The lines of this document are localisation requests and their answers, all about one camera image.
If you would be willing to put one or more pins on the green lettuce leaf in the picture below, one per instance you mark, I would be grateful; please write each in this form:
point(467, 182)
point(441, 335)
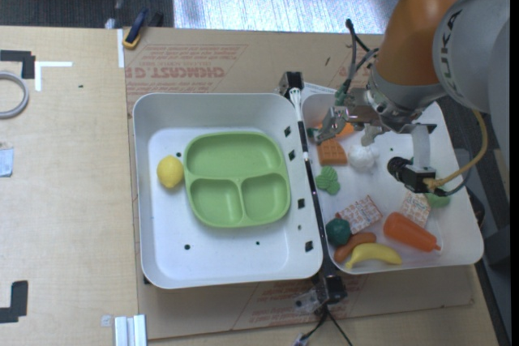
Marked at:
point(327, 179)

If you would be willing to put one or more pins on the white plastic tray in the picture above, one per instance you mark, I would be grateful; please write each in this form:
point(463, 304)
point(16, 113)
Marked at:
point(377, 186)
point(170, 231)

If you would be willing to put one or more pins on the yellow lemon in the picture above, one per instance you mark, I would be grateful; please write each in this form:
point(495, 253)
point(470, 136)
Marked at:
point(170, 171)

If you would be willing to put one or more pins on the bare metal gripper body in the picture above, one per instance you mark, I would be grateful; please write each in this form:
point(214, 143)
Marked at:
point(363, 107)

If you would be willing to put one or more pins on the brown waffle biscuit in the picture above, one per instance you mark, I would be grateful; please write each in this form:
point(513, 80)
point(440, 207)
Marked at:
point(332, 154)

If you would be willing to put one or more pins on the white tape roll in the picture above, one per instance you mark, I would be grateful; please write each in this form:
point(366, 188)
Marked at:
point(23, 97)

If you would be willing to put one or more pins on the orange and white carton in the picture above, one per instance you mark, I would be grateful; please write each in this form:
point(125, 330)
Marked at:
point(361, 214)
point(415, 208)

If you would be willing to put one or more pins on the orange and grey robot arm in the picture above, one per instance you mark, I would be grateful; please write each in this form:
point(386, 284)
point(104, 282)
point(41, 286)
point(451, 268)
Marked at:
point(409, 36)

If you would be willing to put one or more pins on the black cylinder on white bracket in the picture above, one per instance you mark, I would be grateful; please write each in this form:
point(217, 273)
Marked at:
point(417, 176)

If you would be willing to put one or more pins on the light green round toy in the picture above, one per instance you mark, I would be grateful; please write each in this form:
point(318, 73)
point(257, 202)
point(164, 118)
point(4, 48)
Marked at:
point(438, 201)

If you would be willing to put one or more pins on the dark green broccoli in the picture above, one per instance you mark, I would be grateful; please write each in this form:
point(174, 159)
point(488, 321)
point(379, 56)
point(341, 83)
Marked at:
point(337, 231)

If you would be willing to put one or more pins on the yellow banana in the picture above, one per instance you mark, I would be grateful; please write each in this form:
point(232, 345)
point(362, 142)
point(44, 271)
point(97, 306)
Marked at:
point(375, 254)

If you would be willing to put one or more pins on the orange-brown sausage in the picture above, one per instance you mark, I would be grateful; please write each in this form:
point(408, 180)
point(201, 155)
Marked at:
point(357, 241)

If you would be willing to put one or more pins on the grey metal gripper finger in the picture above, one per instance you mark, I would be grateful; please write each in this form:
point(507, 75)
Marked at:
point(333, 125)
point(371, 133)

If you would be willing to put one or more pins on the white cauliflower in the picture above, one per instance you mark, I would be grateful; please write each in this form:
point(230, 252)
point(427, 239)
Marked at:
point(363, 159)

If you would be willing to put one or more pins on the orange bottle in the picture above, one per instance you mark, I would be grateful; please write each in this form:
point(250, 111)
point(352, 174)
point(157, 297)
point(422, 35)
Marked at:
point(407, 231)

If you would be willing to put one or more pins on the green divided plate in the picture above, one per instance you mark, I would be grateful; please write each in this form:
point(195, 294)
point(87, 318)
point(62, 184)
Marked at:
point(235, 158)

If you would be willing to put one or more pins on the brown cardboard board red print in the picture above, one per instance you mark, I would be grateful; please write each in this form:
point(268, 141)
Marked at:
point(202, 69)

